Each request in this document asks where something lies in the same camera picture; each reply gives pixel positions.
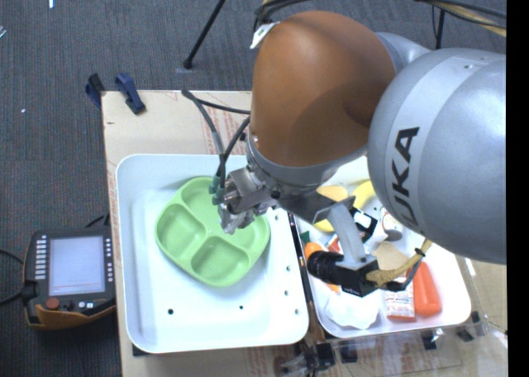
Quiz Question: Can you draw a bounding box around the black block with wires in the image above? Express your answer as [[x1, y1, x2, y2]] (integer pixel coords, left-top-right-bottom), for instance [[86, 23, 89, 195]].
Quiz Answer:
[[306, 341, 336, 371]]

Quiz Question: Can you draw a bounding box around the brown cardboard board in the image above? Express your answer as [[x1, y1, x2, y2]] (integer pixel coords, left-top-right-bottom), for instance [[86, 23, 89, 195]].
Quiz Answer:
[[101, 89, 508, 377]]

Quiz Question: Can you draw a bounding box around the white plastic tray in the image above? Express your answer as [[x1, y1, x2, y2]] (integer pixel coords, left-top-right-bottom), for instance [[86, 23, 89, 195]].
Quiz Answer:
[[288, 155, 473, 340], [115, 154, 311, 355]]

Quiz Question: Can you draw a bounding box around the white crumpled bag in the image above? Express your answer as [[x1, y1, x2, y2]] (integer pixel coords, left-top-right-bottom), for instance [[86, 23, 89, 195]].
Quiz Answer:
[[324, 291, 381, 331]]

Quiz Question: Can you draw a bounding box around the yellow banana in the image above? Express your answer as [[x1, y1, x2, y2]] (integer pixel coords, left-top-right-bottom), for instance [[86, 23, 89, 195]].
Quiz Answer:
[[312, 179, 376, 233]]

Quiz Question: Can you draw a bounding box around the brown bread slice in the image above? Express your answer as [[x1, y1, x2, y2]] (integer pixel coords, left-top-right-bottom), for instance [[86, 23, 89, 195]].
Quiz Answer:
[[372, 241, 415, 273]]

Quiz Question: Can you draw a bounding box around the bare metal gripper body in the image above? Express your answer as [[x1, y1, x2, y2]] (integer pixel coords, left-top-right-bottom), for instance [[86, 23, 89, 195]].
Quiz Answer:
[[222, 166, 283, 219]]

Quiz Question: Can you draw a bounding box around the green divided plate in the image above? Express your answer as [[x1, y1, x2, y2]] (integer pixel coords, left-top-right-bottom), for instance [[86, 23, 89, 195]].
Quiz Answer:
[[155, 175, 272, 289]]

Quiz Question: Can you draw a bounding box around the yellow round biscuit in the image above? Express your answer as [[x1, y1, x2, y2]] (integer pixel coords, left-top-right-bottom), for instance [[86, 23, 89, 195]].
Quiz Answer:
[[316, 184, 349, 203]]

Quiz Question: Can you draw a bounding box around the black cylinder on white bracket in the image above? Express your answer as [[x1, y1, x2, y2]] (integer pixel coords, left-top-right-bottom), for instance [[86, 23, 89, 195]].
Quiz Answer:
[[306, 200, 380, 298]]

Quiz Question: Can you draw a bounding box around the black and white carton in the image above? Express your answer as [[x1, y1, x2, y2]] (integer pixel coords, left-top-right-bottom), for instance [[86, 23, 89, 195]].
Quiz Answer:
[[350, 208, 389, 249]]

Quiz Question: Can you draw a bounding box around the orange and white packet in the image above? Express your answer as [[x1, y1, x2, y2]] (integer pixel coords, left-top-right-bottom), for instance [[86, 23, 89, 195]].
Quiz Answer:
[[384, 289, 417, 323]]

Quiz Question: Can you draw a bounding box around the small white can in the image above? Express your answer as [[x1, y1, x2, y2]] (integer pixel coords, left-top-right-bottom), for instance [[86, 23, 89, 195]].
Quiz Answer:
[[379, 207, 404, 242]]

